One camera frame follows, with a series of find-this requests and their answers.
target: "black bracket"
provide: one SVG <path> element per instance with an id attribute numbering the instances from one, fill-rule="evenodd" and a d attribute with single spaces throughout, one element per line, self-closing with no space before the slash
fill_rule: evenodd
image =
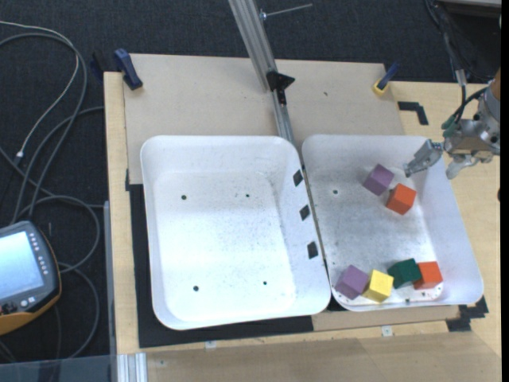
<path id="1" fill-rule="evenodd" d="M 472 318 L 485 318 L 485 314 L 489 313 L 484 296 L 474 306 L 468 307 L 466 305 L 461 305 L 459 307 L 460 317 L 445 321 L 447 323 L 447 328 L 451 332 L 472 331 L 470 320 L 472 320 Z"/>
<path id="2" fill-rule="evenodd" d="M 269 71 L 266 75 L 267 82 L 269 83 L 269 88 L 272 92 L 276 91 L 278 93 L 278 101 L 281 105 L 286 105 L 286 95 L 285 89 L 287 89 L 293 82 L 295 82 L 295 78 L 291 76 L 283 75 L 276 71 Z"/>
<path id="3" fill-rule="evenodd" d="M 427 126 L 429 125 L 428 118 L 426 117 L 426 113 L 424 112 L 424 107 L 422 107 L 419 102 L 398 102 L 400 111 L 414 111 L 417 113 L 417 117 L 419 119 L 419 123 L 421 125 Z"/>

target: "black floor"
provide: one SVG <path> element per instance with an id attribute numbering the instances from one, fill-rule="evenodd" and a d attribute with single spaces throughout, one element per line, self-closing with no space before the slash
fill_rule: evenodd
<path id="1" fill-rule="evenodd" d="M 257 0 L 265 12 L 312 3 L 301 11 L 269 17 L 266 30 L 276 58 L 375 62 L 401 65 L 396 80 L 452 82 L 445 44 L 424 0 Z M 0 21 L 54 29 L 71 40 L 85 63 L 96 50 L 111 60 L 114 50 L 132 53 L 245 57 L 246 50 L 227 0 L 0 0 Z M 500 65 L 497 18 L 455 15 L 454 36 L 472 82 L 486 82 Z M 0 41 L 29 32 L 0 24 Z M 58 97 L 74 69 L 72 51 L 58 41 L 27 37 L 0 42 L 0 147 L 14 159 L 33 124 Z M 82 108 L 103 104 L 99 81 L 88 71 Z M 20 167 L 26 170 L 46 135 L 80 103 L 81 74 L 68 94 L 35 131 Z M 31 169 L 38 179 L 57 133 Z M 0 228 L 13 218 L 22 179 L 0 155 Z M 80 116 L 52 161 L 44 187 L 93 205 L 107 199 L 104 122 L 101 111 Z M 29 205 L 33 187 L 21 199 Z M 99 327 L 78 356 L 109 351 L 103 214 L 100 242 L 80 273 L 99 294 Z M 95 224 L 84 208 L 59 201 L 39 204 L 33 220 L 49 238 L 59 261 L 79 262 L 94 243 Z M 94 324 L 94 294 L 77 273 L 62 275 L 57 309 L 0 337 L 0 363 L 68 357 L 87 340 Z M 60 318 L 61 332 L 58 331 Z M 61 348 L 58 350 L 59 335 Z"/>

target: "empty white tray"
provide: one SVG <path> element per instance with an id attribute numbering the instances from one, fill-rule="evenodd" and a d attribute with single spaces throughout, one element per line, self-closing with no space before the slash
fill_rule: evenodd
<path id="1" fill-rule="evenodd" d="M 335 300 L 349 310 L 470 304 L 483 293 L 483 281 L 441 159 L 407 178 L 404 164 L 424 143 L 414 136 L 325 135 L 307 138 L 305 169 L 324 246 Z M 386 208 L 386 191 L 377 197 L 362 184 L 381 164 L 398 182 L 417 190 L 412 209 L 401 216 Z M 335 290 L 341 273 L 353 264 L 369 274 L 387 272 L 393 263 L 414 258 L 436 260 L 443 283 L 431 290 L 406 286 L 383 303 L 363 296 L 353 300 Z"/>
<path id="2" fill-rule="evenodd" d="M 156 136 L 141 162 L 153 309 L 162 324 L 195 329 L 328 305 L 301 163 L 286 140 Z"/>

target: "toy block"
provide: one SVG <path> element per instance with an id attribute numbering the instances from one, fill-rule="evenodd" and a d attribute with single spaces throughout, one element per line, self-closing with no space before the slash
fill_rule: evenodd
<path id="1" fill-rule="evenodd" d="M 374 269 L 371 271 L 369 283 L 363 296 L 375 302 L 382 302 L 390 297 L 393 282 L 394 278 L 392 276 Z"/>
<path id="2" fill-rule="evenodd" d="M 421 262 L 417 265 L 422 277 L 414 283 L 414 289 L 433 289 L 437 284 L 444 281 L 437 262 Z"/>
<path id="3" fill-rule="evenodd" d="M 394 174 L 384 166 L 377 164 L 363 183 L 364 188 L 369 189 L 374 195 L 381 195 L 389 188 Z"/>
<path id="4" fill-rule="evenodd" d="M 350 265 L 341 273 L 334 288 L 345 297 L 353 300 L 363 293 L 368 279 L 369 277 L 366 273 Z"/>
<path id="5" fill-rule="evenodd" d="M 415 259 L 402 260 L 393 264 L 387 273 L 394 277 L 394 288 L 409 286 L 422 278 L 419 266 L 415 263 Z"/>
<path id="6" fill-rule="evenodd" d="M 390 191 L 386 207 L 400 215 L 405 215 L 414 205 L 416 196 L 417 191 L 415 191 L 415 189 L 411 189 L 401 183 L 397 184 L 394 189 Z"/>

